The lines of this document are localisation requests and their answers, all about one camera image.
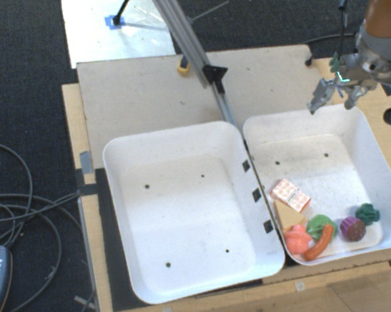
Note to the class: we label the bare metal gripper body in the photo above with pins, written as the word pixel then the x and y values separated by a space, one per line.
pixel 367 71

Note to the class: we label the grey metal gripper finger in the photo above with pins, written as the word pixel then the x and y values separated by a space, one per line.
pixel 352 97
pixel 320 95

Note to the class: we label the white plastic tray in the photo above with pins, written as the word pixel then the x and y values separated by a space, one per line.
pixel 189 217
pixel 313 171

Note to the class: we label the orange and white carton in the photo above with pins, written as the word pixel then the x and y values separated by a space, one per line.
pixel 290 194

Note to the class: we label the thin black and white rod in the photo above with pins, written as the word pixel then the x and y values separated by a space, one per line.
pixel 262 192

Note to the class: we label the green toy broccoli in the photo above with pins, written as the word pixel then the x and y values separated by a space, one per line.
pixel 368 214

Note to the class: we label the tan bread slice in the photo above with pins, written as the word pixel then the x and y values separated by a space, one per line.
pixel 288 217

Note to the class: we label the green toy lettuce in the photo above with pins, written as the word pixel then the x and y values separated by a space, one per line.
pixel 318 225

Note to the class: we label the purple and brown toy vegetable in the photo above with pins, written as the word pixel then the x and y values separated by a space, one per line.
pixel 353 229

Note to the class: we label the orange toy carrot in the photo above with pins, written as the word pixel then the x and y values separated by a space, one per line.
pixel 297 241

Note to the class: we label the orange toy sausage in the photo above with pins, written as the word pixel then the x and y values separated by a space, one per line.
pixel 320 245

